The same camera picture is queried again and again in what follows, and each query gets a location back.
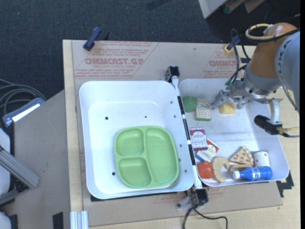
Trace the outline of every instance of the black clip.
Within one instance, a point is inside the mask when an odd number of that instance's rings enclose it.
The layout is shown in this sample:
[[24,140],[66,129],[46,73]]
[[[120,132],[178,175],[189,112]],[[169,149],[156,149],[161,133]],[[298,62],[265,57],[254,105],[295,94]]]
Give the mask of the black clip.
[[179,67],[178,66],[168,66],[165,72],[165,80],[169,83],[172,83],[172,76],[179,77]]
[[93,48],[93,46],[95,45],[94,41],[96,39],[98,39],[98,37],[101,35],[101,33],[102,33],[101,28],[95,27],[92,31],[90,38],[87,40],[87,42],[85,43],[83,48],[90,51]]

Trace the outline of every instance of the white bottle label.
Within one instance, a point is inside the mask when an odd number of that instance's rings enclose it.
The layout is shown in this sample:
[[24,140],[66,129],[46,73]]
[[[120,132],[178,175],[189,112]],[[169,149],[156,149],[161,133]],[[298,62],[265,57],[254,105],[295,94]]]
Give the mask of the white bottle label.
[[252,177],[253,180],[259,180],[259,178],[261,177],[261,173],[259,172],[259,169],[257,167],[252,168]]

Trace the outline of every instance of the water bottle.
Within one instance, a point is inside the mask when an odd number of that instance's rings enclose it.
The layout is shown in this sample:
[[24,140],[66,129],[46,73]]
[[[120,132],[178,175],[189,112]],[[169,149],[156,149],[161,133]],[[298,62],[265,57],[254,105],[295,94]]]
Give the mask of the water bottle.
[[272,177],[272,169],[269,166],[249,167],[243,171],[235,170],[232,173],[234,179],[247,179],[249,181],[257,181],[260,179],[270,179]]

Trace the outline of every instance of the green plate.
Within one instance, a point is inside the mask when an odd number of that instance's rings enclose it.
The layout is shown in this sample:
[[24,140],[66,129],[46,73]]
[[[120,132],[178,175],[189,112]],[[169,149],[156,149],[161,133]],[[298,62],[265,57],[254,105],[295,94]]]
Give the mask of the green plate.
[[114,139],[114,155],[119,177],[130,187],[163,187],[179,175],[173,138],[159,126],[121,130]]

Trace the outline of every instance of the yellow toy cheese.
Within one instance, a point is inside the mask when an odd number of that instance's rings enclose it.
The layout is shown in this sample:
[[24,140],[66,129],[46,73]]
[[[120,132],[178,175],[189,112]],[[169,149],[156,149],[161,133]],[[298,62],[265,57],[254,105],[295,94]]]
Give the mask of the yellow toy cheese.
[[219,107],[219,111],[222,115],[227,115],[227,114],[235,114],[235,108],[234,104],[230,101],[226,102],[225,104],[221,105]]

